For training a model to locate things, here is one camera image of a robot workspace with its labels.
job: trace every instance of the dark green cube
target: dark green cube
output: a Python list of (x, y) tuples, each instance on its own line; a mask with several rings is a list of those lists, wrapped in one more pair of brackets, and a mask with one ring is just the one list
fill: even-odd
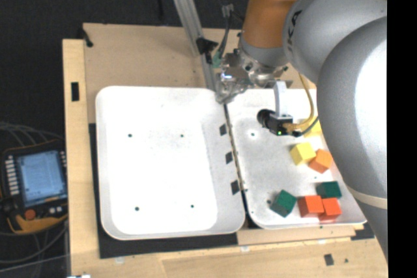
[(338, 181), (323, 182), (322, 184), (319, 184), (315, 190), (321, 198), (341, 197)]
[(286, 217), (291, 213), (296, 203), (296, 197), (285, 190), (281, 190), (281, 192), (275, 197), (270, 209), (279, 215)]

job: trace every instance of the wooden table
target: wooden table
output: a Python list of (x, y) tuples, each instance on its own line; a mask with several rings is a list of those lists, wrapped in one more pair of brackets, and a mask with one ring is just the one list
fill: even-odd
[[(181, 27), (85, 23), (94, 46), (63, 40), (71, 274), (96, 277), (387, 277), (376, 239), (352, 241), (362, 225), (261, 230), (243, 227), (238, 245), (101, 259), (98, 247), (89, 123), (96, 93), (108, 85), (204, 87), (201, 61)], [(237, 46), (231, 31), (226, 52)], [(221, 29), (204, 29), (219, 42)], [(294, 80), (290, 68), (282, 79)], [(78, 86), (79, 96), (72, 94)], [(325, 255), (333, 265), (326, 265)]]

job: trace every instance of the orange block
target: orange block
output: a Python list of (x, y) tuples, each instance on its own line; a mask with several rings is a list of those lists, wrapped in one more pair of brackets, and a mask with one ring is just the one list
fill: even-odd
[(334, 220), (341, 215), (341, 207), (337, 198), (324, 198), (322, 202), (324, 213), (319, 216), (320, 221)]
[(324, 213), (321, 196), (305, 196), (298, 200), (298, 208), (301, 217), (317, 217)]
[(315, 171), (323, 174), (327, 171), (333, 163), (333, 157), (331, 153), (327, 150), (319, 148), (316, 151), (316, 156), (310, 161), (308, 167), (314, 169)]

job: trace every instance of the white band on robot arm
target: white band on robot arm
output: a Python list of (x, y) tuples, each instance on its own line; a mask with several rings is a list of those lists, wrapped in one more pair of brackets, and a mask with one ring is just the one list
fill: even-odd
[(359, 191), (356, 191), (356, 190), (350, 188), (348, 185), (346, 185), (346, 188), (351, 192), (352, 196), (355, 199), (357, 199), (358, 201), (360, 201), (364, 204), (374, 206), (376, 208), (382, 208), (383, 210), (388, 209), (388, 199), (387, 198), (381, 198), (381, 197), (366, 195), (365, 193), (360, 193)]

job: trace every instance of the red button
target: red button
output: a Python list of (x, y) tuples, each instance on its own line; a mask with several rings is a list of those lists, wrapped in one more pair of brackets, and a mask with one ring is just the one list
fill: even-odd
[(36, 217), (36, 212), (34, 209), (30, 208), (25, 211), (26, 220), (33, 220)]

